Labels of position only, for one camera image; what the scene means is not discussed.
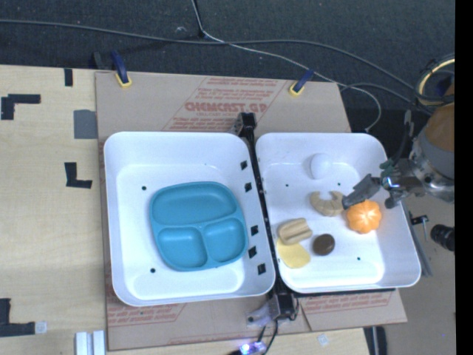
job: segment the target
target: white egg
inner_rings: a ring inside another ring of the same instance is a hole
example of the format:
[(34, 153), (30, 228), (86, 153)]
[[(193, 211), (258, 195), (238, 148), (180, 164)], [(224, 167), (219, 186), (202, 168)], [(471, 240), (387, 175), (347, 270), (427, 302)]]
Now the white egg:
[(323, 179), (327, 176), (332, 168), (332, 157), (330, 155), (320, 152), (315, 154), (310, 160), (310, 173), (314, 179)]

